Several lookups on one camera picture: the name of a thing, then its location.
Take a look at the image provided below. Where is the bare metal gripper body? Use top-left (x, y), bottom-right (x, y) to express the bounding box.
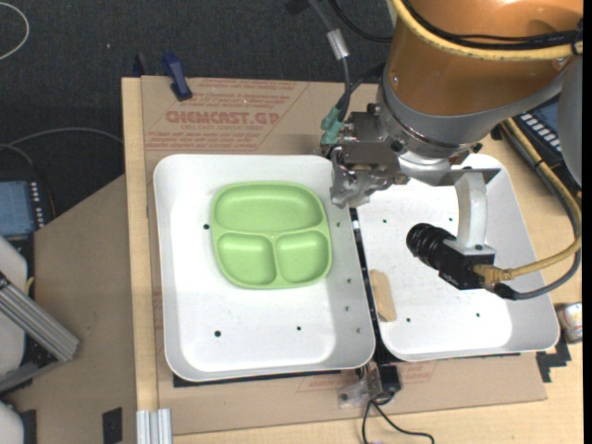
top-left (329, 103), bottom-right (483, 189)

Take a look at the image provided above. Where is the thin black and white rod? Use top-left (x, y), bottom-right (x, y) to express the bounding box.
top-left (348, 206), bottom-right (386, 365)

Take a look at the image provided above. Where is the green divided plate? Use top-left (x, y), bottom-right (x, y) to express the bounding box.
top-left (210, 179), bottom-right (334, 290)

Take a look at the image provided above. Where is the tan biscuit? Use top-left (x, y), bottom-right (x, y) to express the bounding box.
top-left (367, 268), bottom-right (399, 323)

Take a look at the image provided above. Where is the brown cardboard board red print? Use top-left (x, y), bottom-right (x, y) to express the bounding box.
top-left (140, 75), bottom-right (549, 437)

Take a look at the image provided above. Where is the white plastic tray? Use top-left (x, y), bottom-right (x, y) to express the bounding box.
top-left (152, 153), bottom-right (377, 383)
top-left (354, 152), bottom-right (562, 363)

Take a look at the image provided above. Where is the small white can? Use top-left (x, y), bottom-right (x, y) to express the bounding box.
top-left (554, 302), bottom-right (584, 344)

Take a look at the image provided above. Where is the black cylinder on white bracket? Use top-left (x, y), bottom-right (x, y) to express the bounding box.
top-left (405, 169), bottom-right (498, 291)

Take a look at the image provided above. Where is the black block with thin wires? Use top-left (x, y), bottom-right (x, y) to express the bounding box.
top-left (376, 363), bottom-right (402, 393)

